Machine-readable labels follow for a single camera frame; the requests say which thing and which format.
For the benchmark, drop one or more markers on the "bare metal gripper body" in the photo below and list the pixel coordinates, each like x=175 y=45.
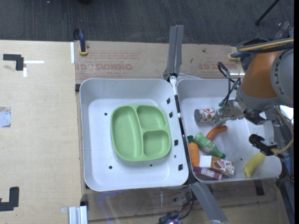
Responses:
x=233 y=110

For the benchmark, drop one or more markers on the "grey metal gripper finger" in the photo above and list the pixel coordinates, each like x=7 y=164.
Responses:
x=220 y=113
x=219 y=121

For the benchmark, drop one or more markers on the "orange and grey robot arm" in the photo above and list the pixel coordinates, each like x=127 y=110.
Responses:
x=259 y=78

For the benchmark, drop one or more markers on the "orange sausage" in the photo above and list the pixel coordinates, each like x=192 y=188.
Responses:
x=216 y=130

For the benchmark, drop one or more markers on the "white can with red print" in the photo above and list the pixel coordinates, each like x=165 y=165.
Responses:
x=205 y=115

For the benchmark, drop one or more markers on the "green bottle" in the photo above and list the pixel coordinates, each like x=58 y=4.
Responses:
x=206 y=144

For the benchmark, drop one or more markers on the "white plastic tray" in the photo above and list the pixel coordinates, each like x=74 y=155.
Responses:
x=236 y=143
x=100 y=148

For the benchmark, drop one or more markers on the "orange carrot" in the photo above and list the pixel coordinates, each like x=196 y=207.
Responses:
x=194 y=153

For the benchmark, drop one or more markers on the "thin black and white rod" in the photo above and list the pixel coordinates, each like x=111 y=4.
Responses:
x=178 y=106

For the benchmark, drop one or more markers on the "brown and white carton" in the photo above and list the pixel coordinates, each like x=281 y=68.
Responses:
x=219 y=164

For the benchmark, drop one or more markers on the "purple and pink packet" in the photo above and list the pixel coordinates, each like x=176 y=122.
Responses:
x=208 y=172

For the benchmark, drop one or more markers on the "yellow banana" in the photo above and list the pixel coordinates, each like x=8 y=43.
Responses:
x=253 y=163

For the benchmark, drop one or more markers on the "green divided plate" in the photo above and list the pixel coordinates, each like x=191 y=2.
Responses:
x=126 y=132

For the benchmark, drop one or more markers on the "brown cardboard board red print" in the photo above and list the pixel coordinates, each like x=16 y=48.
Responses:
x=140 y=62

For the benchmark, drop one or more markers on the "black cylinder on white bracket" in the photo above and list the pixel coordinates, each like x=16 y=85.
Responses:
x=261 y=144

